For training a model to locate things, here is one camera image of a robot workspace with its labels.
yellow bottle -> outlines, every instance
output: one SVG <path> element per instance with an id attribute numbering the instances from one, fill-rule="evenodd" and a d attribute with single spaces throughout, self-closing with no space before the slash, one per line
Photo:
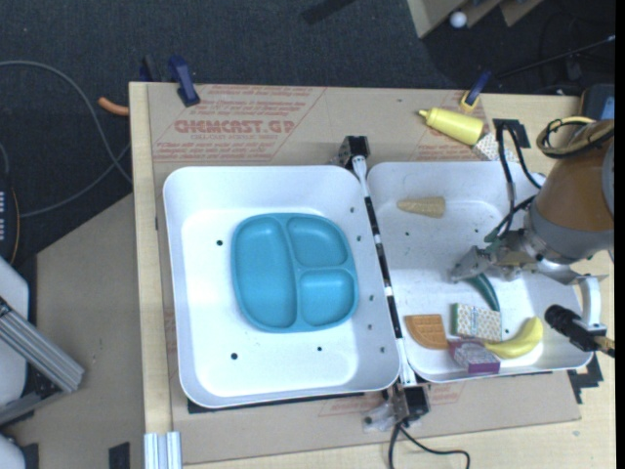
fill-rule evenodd
<path id="1" fill-rule="evenodd" d="M 479 140 L 484 126 L 478 118 L 441 107 L 421 109 L 419 114 L 426 119 L 429 127 L 469 146 Z"/>

blue plate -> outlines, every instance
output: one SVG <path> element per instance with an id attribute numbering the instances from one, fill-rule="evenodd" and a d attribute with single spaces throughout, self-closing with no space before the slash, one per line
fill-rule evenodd
<path id="1" fill-rule="evenodd" d="M 355 311 L 358 284 L 343 232 L 309 214 L 264 214 L 241 222 L 231 251 L 238 305 L 271 332 L 330 328 Z"/>

white ball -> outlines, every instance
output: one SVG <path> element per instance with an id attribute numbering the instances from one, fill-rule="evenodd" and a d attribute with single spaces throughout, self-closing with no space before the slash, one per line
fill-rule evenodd
<path id="1" fill-rule="evenodd" d="M 456 11 L 449 16 L 449 23 L 453 27 L 463 27 L 467 23 L 467 15 L 464 12 Z"/>

black carpet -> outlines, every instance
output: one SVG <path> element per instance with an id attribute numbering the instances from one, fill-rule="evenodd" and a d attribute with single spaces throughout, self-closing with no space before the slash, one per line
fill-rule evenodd
<path id="1" fill-rule="evenodd" d="M 495 10 L 471 29 L 444 23 L 423 40 L 405 0 L 341 7 L 333 0 L 0 0 L 0 64 L 39 62 L 71 77 L 119 154 L 128 121 L 95 102 L 104 95 L 126 104 L 147 54 L 163 73 L 180 54 L 198 83 L 448 89 L 470 87 L 484 69 L 531 64 L 615 32 L 615 0 L 547 0 L 513 27 Z M 589 53 L 493 78 L 485 90 L 575 94 L 613 83 L 614 44 Z M 0 144 L 25 215 L 17 263 L 131 191 L 113 170 L 43 212 L 110 166 L 89 110 L 46 69 L 0 66 Z M 128 155 L 122 167 L 130 172 Z"/>

yellow banana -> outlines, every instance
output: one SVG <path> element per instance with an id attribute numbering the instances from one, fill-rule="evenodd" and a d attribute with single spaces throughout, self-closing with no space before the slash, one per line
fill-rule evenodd
<path id="1" fill-rule="evenodd" d="M 510 360 L 526 355 L 543 338 L 543 322 L 538 317 L 527 320 L 521 330 L 512 339 L 504 342 L 485 342 L 484 347 L 499 358 Z"/>

